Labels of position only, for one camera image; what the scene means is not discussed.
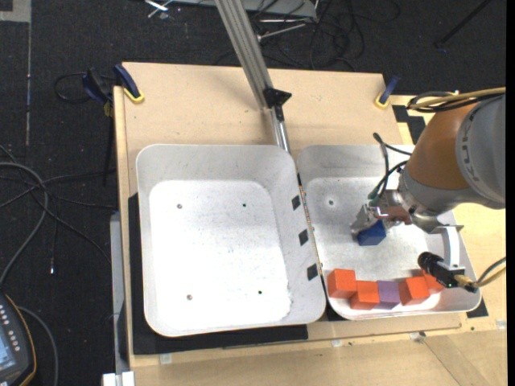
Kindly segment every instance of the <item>dark carpet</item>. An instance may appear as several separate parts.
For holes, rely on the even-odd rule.
[[[397,93],[505,86],[507,0],[492,0],[443,49],[434,46],[482,1],[323,0],[319,25],[264,39],[262,50],[271,68],[380,72],[385,80],[396,75],[401,77]],[[11,6],[12,0],[0,2],[0,10]],[[109,119],[97,102],[71,105],[57,98],[57,77],[93,66],[108,75],[112,66],[127,60],[237,64],[215,9],[170,8],[168,18],[147,18],[153,9],[140,0],[32,0],[29,109],[29,26],[0,21],[0,144],[44,179],[101,172]],[[260,33],[285,26],[260,23],[263,14],[250,16]],[[63,90],[81,94],[77,80],[66,82]],[[0,162],[5,161],[0,151]],[[3,269],[41,208],[30,195],[4,206],[26,187],[16,171],[2,170],[0,176]],[[111,275],[103,254],[109,255],[109,207],[117,205],[116,178],[111,174],[103,185],[101,176],[91,175],[47,187],[60,198],[91,205],[52,199],[50,208],[62,221],[47,217],[4,290],[51,328],[60,352],[60,384],[98,385],[102,373],[113,371]],[[31,384],[52,384],[50,343],[36,322],[27,322],[39,358]]]

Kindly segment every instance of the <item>wire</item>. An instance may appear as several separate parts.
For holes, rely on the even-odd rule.
[[[492,272],[497,266],[500,266],[502,265],[503,263],[506,262],[506,257],[503,257],[502,259],[499,259],[498,261],[496,261],[495,263],[493,263],[492,265],[490,265],[484,272],[483,274],[481,274],[480,278],[477,279],[476,281],[476,284],[480,284],[487,276],[490,272]]]
[[[392,18],[387,18],[387,19],[382,19],[381,22],[382,23],[389,23],[389,22],[392,22],[393,20],[396,20],[400,15],[401,15],[401,7],[394,1],[394,0],[384,0],[385,2],[389,2],[393,5],[394,9],[395,9],[395,14],[393,15]],[[359,17],[362,17],[362,18],[366,18],[367,20],[372,20],[374,22],[377,22],[378,20],[374,19],[374,18],[370,18],[370,17],[365,17],[365,16],[360,16],[359,14],[356,14],[356,13],[353,13],[355,16],[359,16]]]
[[[302,7],[303,4],[300,5],[298,8],[293,9],[290,13],[288,13],[286,15],[283,15],[281,19],[267,19],[266,21],[267,22],[274,21],[274,22],[277,22],[277,23],[281,23],[281,28],[283,28],[285,26],[285,24],[291,20],[291,19],[288,19],[288,16],[291,15],[296,10],[298,10],[300,7]],[[326,13],[327,13],[328,7],[330,8],[331,6],[332,6],[332,1],[330,0],[329,3],[325,7],[325,12]],[[318,33],[318,29],[320,29],[320,33],[322,33],[322,35],[326,35],[327,34],[326,31],[324,29],[322,29],[322,27],[320,26],[319,23],[320,23],[320,21],[317,21],[316,23],[306,22],[306,25],[310,25],[310,26],[314,25],[314,29],[313,29],[312,32],[315,35]],[[309,47],[310,52],[312,53],[315,50],[315,39],[313,38],[313,36],[311,37],[311,40],[312,41],[309,42],[309,46],[308,47]],[[266,58],[272,59],[272,60],[276,61],[279,64],[284,64],[284,65],[286,65],[288,67],[291,67],[291,68],[301,67],[301,68],[306,68],[306,69],[312,69],[313,67],[314,68],[325,68],[325,67],[327,67],[327,66],[329,66],[329,65],[331,65],[331,64],[333,64],[333,63],[335,63],[337,61],[334,58],[332,58],[329,62],[326,62],[326,63],[323,63],[323,64],[318,64],[314,60],[311,62],[311,64],[304,63],[303,61],[297,60],[294,57],[288,55],[286,53],[286,50],[281,47],[279,41],[280,40],[279,40],[278,36],[275,36],[274,39],[272,39],[272,38],[268,39],[267,40],[268,47],[277,46],[277,48],[279,49],[281,54],[284,55],[287,58],[288,61],[275,58],[275,57],[273,57],[271,55],[267,55],[265,52],[263,53],[263,55]]]
[[[59,97],[62,101],[65,101],[66,103],[70,103],[71,105],[79,105],[81,103],[85,103],[86,101],[91,100],[90,96],[82,96],[82,97],[69,97],[64,95],[59,91],[59,84],[61,81],[65,79],[69,79],[70,77],[75,76],[83,76],[86,74],[85,72],[76,72],[76,73],[69,73],[69,74],[63,74],[62,76],[57,77],[56,81],[54,81],[54,93],[57,97]]]
[[[475,92],[466,92],[462,94],[451,94],[448,96],[437,96],[435,99],[431,99],[428,101],[424,101],[422,103],[418,103],[418,101],[424,97],[432,97],[434,92],[423,93],[417,97],[414,97],[408,102],[407,108],[411,110],[417,111],[434,111],[435,105],[446,104],[449,102],[455,103],[457,101],[470,101],[471,99],[476,99],[473,102],[477,102],[478,100],[484,99],[485,97],[498,96],[506,93],[506,87],[500,88],[489,88],[485,90],[478,90]]]
[[[16,260],[18,259],[19,255],[21,255],[21,253],[23,252],[23,250],[26,248],[26,246],[31,242],[31,240],[34,238],[34,235],[37,233],[37,231],[40,229],[41,227],[41,224],[43,223],[44,221],[44,218],[45,218],[45,215],[48,214],[50,217],[52,217],[56,222],[62,224],[63,226],[65,226],[69,231],[75,233],[76,235],[78,235],[79,237],[81,237],[82,239],[86,240],[87,242],[89,242],[96,250],[98,250],[98,252],[105,258],[105,260],[108,262],[108,264],[111,264],[111,260],[109,259],[109,256],[107,256],[107,254],[105,254],[104,250],[101,248],[101,246],[99,244],[97,244],[94,240],[92,240],[89,236],[85,235],[84,233],[82,233],[81,231],[79,231],[78,229],[76,229],[74,226],[72,226],[71,224],[67,223],[66,221],[62,220],[58,215],[56,215],[53,211],[51,211],[49,208],[48,208],[48,197],[52,197],[52,193],[50,193],[44,186],[44,181],[31,169],[29,169],[28,167],[26,166],[23,166],[23,165],[20,165],[18,163],[0,163],[0,168],[2,166],[10,166],[10,167],[17,167],[17,168],[20,168],[21,170],[24,170],[26,171],[27,173],[31,174],[33,177],[35,177],[35,179],[37,180],[38,184],[37,185],[34,185],[33,187],[34,188],[42,188],[43,191],[44,191],[44,196],[45,196],[45,201],[44,203],[41,203],[38,199],[35,198],[35,201],[36,203],[41,206],[41,208],[43,209],[43,213],[41,215],[41,218],[39,220],[39,222],[36,224],[36,227],[35,229],[32,231],[32,233],[29,235],[29,237],[23,242],[22,246],[18,249],[18,251],[16,252],[16,254],[13,256],[13,258],[11,258],[9,264],[6,266],[6,268],[4,269],[4,272],[2,274],[2,276],[0,277],[0,286],[3,285],[3,282],[6,278],[6,275],[9,273],[10,269],[12,268],[13,264],[16,262]],[[71,177],[76,177],[76,176],[73,176],[73,175],[69,175],[69,176],[59,176],[58,178],[55,178],[55,179],[69,179]],[[19,199],[20,197],[22,197],[23,195],[26,195],[28,193],[32,193],[32,187],[31,188],[28,188],[25,192],[23,192],[21,195],[19,196],[16,196],[16,198],[10,200],[9,202],[5,202],[3,203],[2,205],[0,205],[0,208],[1,207],[4,207],[5,205],[7,205],[8,203],[12,203],[13,201],[15,201],[16,199]]]
[[[398,149],[397,147],[393,147],[393,146],[389,145],[388,143],[385,143],[383,141],[383,139],[381,138],[381,136],[379,135],[379,133],[374,133],[373,138],[377,142],[379,142],[381,145],[384,145],[387,149],[396,151],[397,153],[400,153],[400,154],[407,154],[408,156],[411,156],[411,153],[409,151],[401,150],[401,149]]]
[[[382,197],[385,194],[386,187],[388,186],[388,178],[389,178],[389,158],[388,158],[388,150],[386,149],[386,145],[383,142],[383,139],[379,134],[374,133],[373,138],[379,142],[379,145],[381,146],[381,152],[383,153],[383,158],[385,159],[385,181],[383,182],[381,191],[379,192],[378,196]]]
[[[492,99],[492,98],[496,98],[496,97],[500,97],[500,96],[497,95],[497,94],[491,94],[491,95],[488,95],[488,96],[481,96],[481,97],[472,98],[470,100],[464,100],[464,101],[462,101],[462,100],[447,101],[443,105],[436,105],[436,106],[431,107],[429,109],[429,111],[432,112],[432,113],[446,112],[447,110],[458,109],[458,108],[464,107],[466,105],[474,105],[474,104],[478,103],[479,101],[486,101],[488,99]],[[422,112],[422,113],[426,113],[427,112],[426,109],[418,110],[418,111]]]
[[[487,284],[489,283],[492,283],[494,280],[498,279],[499,277],[501,277],[503,274],[506,273],[506,267],[502,268],[501,270],[499,270],[498,272],[494,273],[491,277],[489,277],[488,279],[484,279],[483,281],[481,282],[476,282],[476,287],[483,287],[483,286],[486,286]]]
[[[5,154],[7,154],[7,156],[10,158],[10,160],[13,162],[13,163],[18,163],[16,161],[16,158],[14,157],[13,154],[11,154],[5,147],[3,147],[2,145],[0,145],[0,148],[1,150],[3,150],[3,152]],[[20,179],[27,185],[27,181],[24,180],[23,178],[23,173],[22,171],[20,171]],[[43,192],[46,193],[47,196],[49,196],[51,198],[51,202],[55,205],[55,208],[56,210],[59,212],[59,205],[57,204],[56,200],[55,200],[55,197],[48,194],[47,193],[47,190],[42,187],[42,190]],[[37,203],[37,204],[40,204],[39,200],[37,199],[37,197],[34,195],[34,192],[32,189],[28,189],[28,191],[31,193],[31,197],[32,199]],[[51,247],[50,247],[50,254],[51,254],[51,260],[50,260],[50,273],[54,273],[55,272],[55,251],[56,251],[56,241],[57,241],[57,230],[58,230],[58,227],[59,227],[59,222],[56,220],[55,221],[55,227],[54,227],[54,238],[52,239],[52,244],[51,244]]]
[[[39,184],[41,184],[41,186],[43,186],[43,180],[38,176],[37,173],[35,173],[29,167],[26,167],[24,165],[21,165],[19,163],[14,163],[14,162],[0,162],[0,168],[16,168],[16,169],[22,170],[22,171],[26,172],[27,174],[29,174],[31,177],[33,177]],[[16,262],[16,260],[19,258],[19,256],[23,253],[25,248],[27,248],[27,246],[32,241],[32,239],[34,239],[34,236],[41,229],[41,225],[43,224],[43,222],[45,220],[45,217],[48,212],[48,194],[47,193],[44,194],[43,203],[39,202],[38,200],[37,200],[37,202],[39,203],[39,205],[41,205],[43,207],[43,212],[41,213],[38,223],[32,229],[32,232],[25,239],[25,241],[18,248],[18,250],[16,250],[16,252],[12,256],[12,258],[10,259],[9,263],[7,263],[7,266],[4,268],[2,275],[0,276],[0,287],[3,286],[3,284],[6,280],[7,274],[10,272],[11,268],[13,267],[13,264]]]
[[[114,171],[115,170],[110,170],[110,171],[108,171],[108,173],[111,174],[111,173],[114,173]],[[90,178],[100,177],[102,175],[104,175],[103,171],[96,171],[96,172],[91,172],[91,173],[83,173],[83,174],[78,174],[78,175],[61,175],[61,176],[56,176],[56,177],[44,180],[43,184],[60,183],[60,182],[76,181],[76,180],[86,180],[86,179],[90,179]],[[2,177],[0,179],[2,179],[2,180],[11,180],[11,181],[14,181],[14,182],[19,182],[19,179],[13,179],[13,178]],[[31,187],[27,188],[24,192],[20,193],[19,195],[16,195],[15,197],[13,197],[13,198],[11,198],[11,199],[1,203],[0,204],[0,208],[8,206],[9,204],[15,202],[18,199],[21,199],[23,196],[29,194],[32,190],[35,190],[35,189],[37,189],[39,187],[39,185],[31,185],[30,183],[27,183],[27,182],[25,182],[25,184],[28,185],[28,186],[30,185]],[[63,200],[65,202],[74,203],[74,204],[78,204],[78,205],[81,205],[81,206],[96,207],[96,208],[106,209],[106,210],[117,210],[117,207],[114,207],[114,206],[107,206],[107,205],[102,205],[102,204],[98,204],[98,203],[78,202],[78,201],[71,200],[71,199],[65,199],[65,198],[60,197],[60,196],[55,195],[55,194],[51,194],[51,195],[54,198],[58,199],[58,200]]]
[[[44,322],[44,320],[41,319],[40,316],[38,316],[36,313],[34,313],[31,310],[28,310],[25,307],[16,306],[18,310],[21,310],[24,314],[28,314],[31,316],[39,325],[47,332],[47,336],[50,339],[51,348],[54,353],[54,386],[57,386],[59,383],[59,354],[57,353],[57,345],[56,340],[54,339],[54,336],[52,332],[50,331],[50,328],[48,325]]]
[[[333,1],[334,0],[329,0],[328,4],[323,9],[322,14],[320,15],[319,21],[316,23],[315,29],[313,30],[313,36],[311,37],[311,41],[309,43],[309,63],[313,70],[316,70],[315,63],[313,62],[313,46],[315,44],[315,37],[316,37],[318,31],[320,30],[320,25],[322,24],[322,20],[323,20],[324,16],[327,14]]]
[[[392,167],[390,170],[388,170],[388,173],[386,173],[383,178],[379,181],[379,183],[373,188],[373,190],[369,193],[369,199],[374,199],[377,196],[377,191],[381,188],[384,182],[387,181],[388,177],[391,176],[395,171],[400,170],[404,165],[408,163],[407,160],[404,162],[400,162],[396,164],[394,167]]]
[[[61,82],[63,80],[69,79],[71,77],[77,77],[77,76],[82,77],[82,76],[85,76],[86,74],[87,74],[86,72],[74,72],[74,73],[63,74],[62,76],[57,77],[56,80],[54,81],[54,93],[62,101],[69,103],[71,105],[80,105],[82,103],[85,103],[86,101],[92,100],[92,97],[90,97],[89,95],[85,95],[85,96],[81,96],[81,97],[70,97],[70,96],[63,94],[59,90],[59,85],[61,84]],[[114,77],[104,76],[104,75],[101,75],[101,77],[106,80],[116,81],[116,79]],[[82,78],[80,79],[80,87],[84,90],[84,87],[82,85]]]

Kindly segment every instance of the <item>metal pole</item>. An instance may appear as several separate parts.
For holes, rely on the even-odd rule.
[[[241,0],[215,0],[215,3],[259,107],[270,110],[275,142],[290,153],[284,121],[278,119],[275,106],[269,107],[265,99],[265,90],[274,86],[245,8]]]

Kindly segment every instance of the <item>black cable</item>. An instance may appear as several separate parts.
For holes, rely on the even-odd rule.
[[[0,163],[0,167],[2,167],[2,165],[15,165],[15,166],[20,166],[20,167],[25,167],[25,166],[22,166],[22,165],[19,165],[18,163]],[[69,231],[75,233],[76,235],[78,235],[79,237],[81,237],[82,239],[86,240],[87,242],[89,242],[94,248],[96,248],[98,250],[98,252],[106,259],[106,261],[111,264],[111,260],[109,258],[109,256],[107,256],[104,252],[104,250],[100,247],[99,244],[97,244],[94,240],[92,240],[89,236],[85,235],[84,233],[80,232],[79,230],[77,230],[75,227],[73,227],[71,224],[65,222],[64,220],[62,220],[58,215],[56,215],[55,213],[53,213],[50,209],[48,209],[48,197],[49,196],[52,196],[52,194],[47,191],[45,188],[44,188],[44,183],[43,183],[43,180],[41,180],[41,178],[38,178],[36,179],[38,180],[39,184],[38,185],[35,185],[34,187],[42,187],[44,192],[45,192],[45,204],[41,203],[39,200],[35,199],[36,203],[38,203],[42,209],[43,209],[43,213],[46,215],[48,214],[50,217],[52,217],[55,221],[59,222],[60,224],[62,224],[63,226],[65,226]],[[31,189],[27,189],[27,191],[24,192],[23,195],[26,195],[27,193],[30,193],[31,192]],[[16,259],[18,258],[19,254],[21,254],[21,252],[25,249],[26,245],[28,243],[30,243],[30,241],[32,240],[33,238],[33,234],[31,233],[30,235],[30,239],[29,241],[26,241],[23,243],[23,246],[19,249],[19,253],[17,252],[13,259],[11,259],[9,265],[7,266],[9,269],[12,267],[12,264],[16,261]],[[9,269],[6,267],[6,270],[4,270],[4,274],[6,275],[6,272],[9,271]],[[2,277],[0,277],[0,286],[2,285],[3,283],[3,279],[4,279],[4,275],[2,275]]]
[[[56,96],[59,97],[62,101],[65,101],[66,103],[70,103],[72,105],[79,105],[81,103],[85,103],[86,101],[91,100],[91,97],[87,96],[87,95],[82,96],[82,97],[69,97],[69,96],[66,96],[63,93],[61,93],[58,89],[58,86],[61,81],[65,80],[65,79],[69,79],[70,77],[83,76],[84,74],[86,74],[86,73],[85,72],[75,72],[75,73],[63,74],[62,76],[57,77],[56,80],[54,81],[54,93],[56,94]]]
[[[357,13],[353,8],[352,0],[340,0],[339,4],[345,5],[346,8],[345,10],[342,10],[338,13],[333,13],[333,10],[328,9],[327,6],[330,6],[330,4],[327,4],[324,10],[326,14],[325,18],[323,18],[323,12],[322,16],[320,16],[317,25],[315,26],[314,35],[319,33],[323,37],[328,37],[331,39],[332,50],[334,50],[336,53],[334,55],[329,54],[330,49],[328,50],[327,44],[325,44],[326,47],[324,47],[323,53],[326,58],[329,58],[328,60],[321,62],[314,61],[313,57],[315,52],[316,36],[312,37],[312,41],[309,44],[309,64],[305,64],[301,60],[295,59],[293,55],[286,52],[286,50],[279,42],[276,43],[278,46],[278,50],[290,62],[293,63],[288,64],[290,66],[300,66],[308,69],[317,69],[327,68],[333,65],[336,61],[340,61],[345,62],[345,64],[349,67],[351,71],[355,71],[355,68],[352,65],[351,61],[357,60],[365,52],[365,36],[363,34],[363,31],[361,30],[360,24],[357,22],[356,19],[362,18],[375,23],[387,23],[397,19],[401,13],[401,8],[396,2],[394,2],[393,0],[384,1],[389,2],[389,4],[393,6],[394,10],[393,15],[389,16],[388,18],[373,18],[370,16],[366,16],[364,14]],[[326,4],[324,0],[320,0],[320,3]],[[353,41],[352,36],[355,36],[358,41],[357,43],[353,43],[351,45],[351,42]],[[351,51],[352,46],[355,47],[354,53],[349,54],[348,52]]]
[[[396,151],[397,153],[400,153],[400,154],[407,154],[408,156],[411,156],[411,153],[409,151],[401,150],[401,149],[398,149],[397,147],[393,147],[393,146],[389,145],[388,143],[385,143],[383,141],[383,139],[381,138],[381,136],[379,135],[379,133],[374,133],[373,138],[377,142],[379,142],[379,144],[384,145],[386,148],[388,148],[390,150]]]
[[[492,272],[492,270],[494,270],[497,266],[499,265],[502,265],[503,263],[506,262],[506,256],[504,256],[502,259],[499,259],[498,261],[496,261],[495,263],[493,263],[492,265],[490,265],[484,272],[483,274],[481,274],[480,278],[477,279],[476,283],[481,283],[487,276],[490,272]]]
[[[500,97],[499,94],[493,93],[493,94],[485,94],[483,96],[475,96],[472,98],[461,98],[457,100],[448,100],[444,101],[443,103],[437,103],[436,105],[428,105],[425,107],[413,107],[416,106],[417,103],[421,99],[425,99],[427,97],[449,97],[451,94],[449,92],[425,92],[423,94],[420,94],[413,99],[411,99],[408,102],[408,105],[406,106],[408,109],[420,112],[420,113],[438,113],[438,112],[445,112],[448,110],[458,109],[460,107],[464,107],[466,105],[474,105],[475,103],[479,103],[480,101],[486,101],[495,97]]]
[[[7,154],[7,156],[10,158],[10,160],[13,162],[13,163],[18,163],[16,161],[16,158],[14,157],[13,154],[11,154],[5,147],[3,147],[2,145],[0,145],[0,150],[2,150],[5,154]],[[22,182],[24,182],[26,185],[27,185],[27,181],[23,178],[23,173],[22,171],[20,170],[20,179]],[[41,183],[40,185],[38,185],[39,188],[41,188],[41,190],[46,194],[46,196],[50,197],[50,200],[51,202],[54,204],[55,208],[57,211],[59,211],[59,206],[54,198],[54,196],[50,195],[47,190],[45,189],[44,185]],[[34,192],[32,189],[28,189],[28,192],[30,192],[31,196],[32,196],[32,199],[40,204],[40,201],[38,200],[38,198],[35,196]],[[54,238],[52,239],[52,245],[50,247],[50,253],[51,253],[51,265],[50,265],[50,268],[51,268],[51,273],[53,273],[54,271],[54,254],[55,254],[55,249],[56,249],[56,240],[57,240],[57,229],[58,229],[58,226],[59,226],[59,222],[56,220],[55,221],[55,227],[54,227]]]
[[[40,316],[38,316],[36,313],[34,313],[31,310],[28,310],[26,307],[16,306],[18,310],[22,311],[25,314],[28,314],[31,316],[39,325],[47,332],[47,336],[50,339],[51,348],[54,353],[54,386],[57,386],[59,383],[59,354],[57,353],[57,345],[56,340],[54,339],[54,336],[52,332],[50,331],[50,328],[48,325],[44,322],[44,320],[41,319]]]
[[[404,162],[400,162],[398,164],[396,164],[395,166],[393,166],[390,170],[388,170],[388,173],[386,173],[383,178],[379,181],[379,183],[374,187],[374,190],[375,191],[378,191],[382,184],[387,180],[387,178],[389,176],[392,175],[393,172],[397,171],[397,170],[400,170],[404,165],[406,165],[408,163],[407,160],[405,160]]]
[[[56,203],[56,213],[60,216],[60,206]],[[50,274],[54,274],[56,272],[56,247],[57,247],[57,235],[59,231],[59,222],[55,221],[54,226],[54,235],[51,239],[50,246]]]
[[[334,0],[329,0],[328,4],[323,9],[322,14],[319,17],[319,21],[316,23],[315,29],[313,30],[313,36],[311,37],[311,41],[309,43],[309,63],[311,65],[312,70],[316,70],[315,63],[313,62],[313,46],[315,44],[315,37],[320,29],[321,22],[323,21],[323,18],[325,17],[326,13],[328,12],[329,8],[331,7],[331,4]]]
[[[76,181],[76,180],[85,180],[85,179],[100,177],[103,174],[104,174],[103,171],[98,171],[98,172],[83,173],[83,174],[78,174],[78,175],[61,175],[61,176],[56,176],[56,177],[44,180],[43,184],[59,183],[59,182],[67,182],[67,181]],[[11,180],[11,181],[19,183],[19,179],[6,178],[6,177],[0,177],[0,179],[2,179],[2,180]],[[39,187],[39,185],[31,185],[30,183],[25,183],[25,184],[27,186],[30,186],[30,188],[27,188],[24,192],[20,193],[19,195],[16,195],[15,197],[13,197],[13,198],[11,198],[9,200],[6,200],[5,202],[1,203],[0,204],[0,208],[8,206],[9,204],[17,201],[18,199],[21,199],[23,196],[28,195],[31,191],[33,191],[33,190],[35,190],[35,189],[37,189]],[[58,200],[63,200],[63,201],[66,201],[66,202],[69,202],[69,203],[78,204],[78,205],[81,205],[81,206],[97,207],[97,208],[106,209],[106,210],[117,210],[117,207],[114,207],[114,206],[104,206],[104,205],[97,204],[97,203],[78,202],[78,201],[75,201],[75,200],[65,199],[65,198],[60,197],[60,196],[55,195],[55,194],[52,194],[52,196],[54,198],[58,199]]]
[[[324,17],[324,13],[327,13],[327,10],[328,8],[330,8],[332,5],[332,0],[329,1],[329,3],[326,5],[323,13],[322,13],[322,16],[318,19],[317,23],[306,23],[307,27],[309,26],[314,26],[314,29],[312,31],[313,35],[311,37],[311,41],[308,45],[309,47],[309,50],[310,50],[310,54],[312,54],[313,52],[313,49],[314,49],[314,42],[315,42],[315,36],[316,34],[318,33],[318,31],[320,30],[322,33],[326,34],[325,31],[323,29],[321,29],[321,24],[323,23],[323,17]],[[283,21],[280,22],[280,24],[282,25],[282,28],[285,26],[285,19],[287,18],[287,15],[282,19]],[[325,68],[327,67],[328,65],[331,65],[333,63],[335,63],[336,61],[335,60],[331,60],[330,62],[326,63],[326,64],[314,64],[313,61],[311,61],[309,64],[307,63],[304,63],[303,61],[301,60],[297,60],[295,59],[294,57],[292,57],[291,55],[289,55],[288,53],[286,53],[286,50],[281,47],[280,45],[280,39],[282,38],[282,35],[277,35],[277,36],[274,36],[273,38],[270,38],[267,40],[267,43],[269,46],[276,46],[278,48],[278,50],[281,52],[282,55],[284,55],[290,62],[286,62],[284,60],[280,60],[280,59],[277,59],[277,58],[274,58],[270,55],[267,55],[266,53],[263,53],[263,55],[265,57],[269,57],[271,58],[272,60],[280,63],[280,64],[285,64],[286,66],[289,66],[289,67],[301,67],[301,68],[306,68],[306,69],[316,69],[316,68]]]
[[[26,167],[24,165],[21,165],[18,163],[13,163],[13,162],[0,162],[0,168],[15,168],[18,170],[22,170],[22,171],[26,172],[27,174],[29,174],[31,177],[33,177],[39,184],[43,183],[43,180],[38,176],[37,173],[35,173],[32,169],[30,169],[29,167]],[[36,233],[41,229],[41,225],[43,224],[43,222],[45,220],[45,216],[47,215],[47,212],[48,212],[48,194],[46,192],[44,193],[43,203],[39,202],[38,200],[37,200],[37,202],[39,203],[39,205],[41,205],[43,207],[43,212],[41,213],[38,223],[32,229],[32,232],[25,239],[25,241],[18,248],[18,250],[16,250],[15,254],[12,256],[9,263],[7,263],[7,266],[4,268],[2,275],[0,276],[0,287],[3,286],[3,284],[6,280],[7,274],[10,272],[10,269],[13,267],[13,264],[16,262],[16,260],[19,258],[19,256],[25,250],[25,248],[32,241],[32,239],[34,238]]]
[[[386,188],[388,187],[388,178],[389,178],[389,158],[388,158],[388,150],[386,149],[386,145],[385,143],[383,142],[383,139],[381,138],[381,136],[379,136],[379,134],[377,133],[374,133],[373,134],[373,138],[379,143],[379,145],[381,146],[381,152],[383,153],[383,158],[385,160],[385,181],[383,182],[383,185],[381,187],[381,191],[379,192],[378,196],[379,197],[382,197],[384,194],[385,194],[385,190]]]
[[[231,50],[231,51],[228,51],[227,53],[224,53],[223,55],[221,55],[216,61],[215,63],[213,64],[213,66],[217,66],[223,59],[227,58],[227,57],[230,57],[231,55],[236,55],[236,52],[234,50]],[[275,56],[272,56],[272,55],[268,55],[266,53],[262,53],[263,57],[265,59],[268,59],[268,60],[273,60],[277,63],[280,63],[280,64],[284,64],[285,66],[289,66],[289,67],[294,67],[293,64],[290,64],[290,63],[287,63],[283,60],[280,60],[278,59],[277,57]]]

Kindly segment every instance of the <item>white tray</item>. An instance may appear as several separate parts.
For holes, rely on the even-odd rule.
[[[413,146],[397,146],[411,151]],[[389,152],[390,167],[406,160],[405,155]],[[352,269],[358,280],[400,281],[420,274],[418,255],[432,252],[443,257],[440,235],[428,235],[414,225],[396,226],[377,246],[360,246],[351,235],[350,225],[367,194],[385,173],[379,146],[309,146],[298,159],[300,178],[314,228],[316,248],[324,279],[333,269]],[[397,188],[398,175],[390,176],[389,189]],[[455,224],[452,212],[440,216],[445,224]],[[475,280],[474,270],[464,243],[460,242],[460,264],[466,275]],[[378,318],[408,314],[433,314],[475,309],[480,291],[445,289],[415,306],[399,305],[392,310],[351,309],[349,300],[329,298],[332,309],[348,319]]]
[[[325,310],[295,163],[277,146],[137,158],[146,320],[164,336],[306,324]]]

